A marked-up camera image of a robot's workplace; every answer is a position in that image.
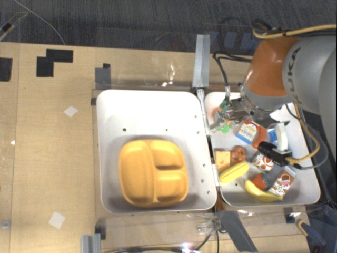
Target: orange toy object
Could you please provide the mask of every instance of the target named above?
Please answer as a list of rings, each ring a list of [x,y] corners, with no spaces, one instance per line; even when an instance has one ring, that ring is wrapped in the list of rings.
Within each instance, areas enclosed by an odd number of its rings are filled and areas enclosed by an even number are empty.
[[[252,93],[261,96],[287,95],[282,67],[288,51],[298,40],[297,37],[282,37],[259,44],[245,78],[245,84]]]
[[[120,151],[123,196],[136,207],[165,207],[183,201],[189,190],[184,155],[172,142],[137,140]]]
[[[231,151],[231,163],[237,164],[246,159],[246,150],[242,146],[236,146]]]
[[[236,146],[232,151],[215,151],[215,164],[219,172],[225,171],[232,164],[237,164],[246,159],[246,150]]]

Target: white paper scrap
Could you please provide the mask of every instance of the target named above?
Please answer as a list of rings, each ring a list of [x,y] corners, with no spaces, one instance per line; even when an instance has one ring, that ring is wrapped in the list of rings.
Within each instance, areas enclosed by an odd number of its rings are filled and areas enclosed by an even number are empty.
[[[78,112],[78,109],[73,106],[70,106],[68,109],[64,111],[64,113],[69,117],[73,117],[76,112]]]
[[[62,216],[58,212],[53,212],[51,219],[49,220],[49,224],[57,229],[61,229],[61,226],[65,220],[65,216]]]

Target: metal bracket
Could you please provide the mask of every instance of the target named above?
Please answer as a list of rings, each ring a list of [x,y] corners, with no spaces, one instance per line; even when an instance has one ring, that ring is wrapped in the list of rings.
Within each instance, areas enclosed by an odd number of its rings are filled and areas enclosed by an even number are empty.
[[[101,253],[101,235],[81,236],[81,253]]]
[[[95,87],[96,89],[108,89],[111,87],[111,68],[109,64],[95,68]]]
[[[226,230],[239,252],[258,252],[235,211],[219,211],[216,213],[222,229]]]
[[[210,84],[210,48],[210,35],[197,35],[192,82],[193,88],[206,88]]]
[[[201,105],[201,111],[202,111],[202,117],[204,119],[204,125],[205,125],[205,131],[206,131],[206,135],[210,136],[211,135],[211,131],[210,131],[210,126],[209,126],[209,122],[207,119],[207,113],[206,113],[206,106],[205,106],[205,92],[203,89],[198,89],[196,91],[197,97],[200,101],[200,105]]]
[[[217,168],[215,164],[212,164],[213,177],[216,187],[220,187],[219,175],[217,173]]]
[[[96,225],[95,226],[95,234],[100,234],[101,240],[105,240],[105,238],[106,238],[105,226]]]
[[[198,222],[195,224],[196,234],[200,235],[209,235],[213,230],[218,230],[221,228],[221,222],[218,216],[214,215],[206,222]]]

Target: gray carpet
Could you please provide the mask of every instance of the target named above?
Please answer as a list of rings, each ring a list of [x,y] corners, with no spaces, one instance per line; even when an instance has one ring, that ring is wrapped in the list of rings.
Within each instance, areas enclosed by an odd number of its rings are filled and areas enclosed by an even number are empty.
[[[275,26],[299,28],[336,22],[336,0],[18,0],[50,22],[67,45],[194,51],[195,34],[211,33],[219,48],[217,24],[236,17],[250,24],[261,18]],[[26,11],[12,0],[0,0],[0,25]],[[248,27],[224,23],[223,39],[232,32],[233,51],[241,50]],[[56,33],[32,14],[6,39],[11,42],[61,44]]]

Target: toy food item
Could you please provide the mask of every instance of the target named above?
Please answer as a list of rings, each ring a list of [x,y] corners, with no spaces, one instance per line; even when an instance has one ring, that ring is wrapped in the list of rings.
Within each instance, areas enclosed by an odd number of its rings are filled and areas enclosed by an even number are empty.
[[[249,164],[246,161],[235,164],[220,174],[219,181],[221,183],[229,183],[244,175],[248,170]]]
[[[259,189],[256,185],[254,185],[254,183],[250,180],[246,180],[244,186],[247,192],[257,200],[263,202],[275,202],[283,200],[283,196],[275,195],[268,191],[263,191]]]
[[[246,159],[246,150],[236,146],[232,151],[214,151],[215,165],[219,172],[228,169],[232,164],[237,164]]]
[[[228,169],[231,166],[230,151],[214,151],[215,165],[219,172]]]
[[[252,182],[253,182],[254,185],[256,185],[257,188],[259,188],[261,190],[266,190],[269,186],[267,176],[263,172],[257,174],[252,179]]]
[[[251,161],[253,165],[257,166],[260,170],[266,173],[270,172],[274,167],[274,162],[259,152],[253,156]]]
[[[183,152],[169,141],[128,142],[120,151],[118,171],[122,194],[136,207],[173,205],[189,190]]]
[[[258,133],[260,126],[253,121],[244,120],[236,136],[244,142],[251,144]]]
[[[224,134],[227,134],[228,132],[230,132],[231,128],[229,125],[224,125],[223,127],[217,129],[217,131],[221,131]]]
[[[284,170],[279,173],[273,186],[268,191],[278,196],[284,196],[289,190],[292,182],[295,180],[295,177],[296,173],[288,166],[285,166]]]
[[[255,138],[254,142],[252,143],[252,147],[257,149],[259,144],[263,142],[267,137],[267,129],[263,128],[262,126],[259,129],[259,135]]]
[[[246,159],[246,150],[242,146],[235,146],[231,151],[231,163],[237,164]]]

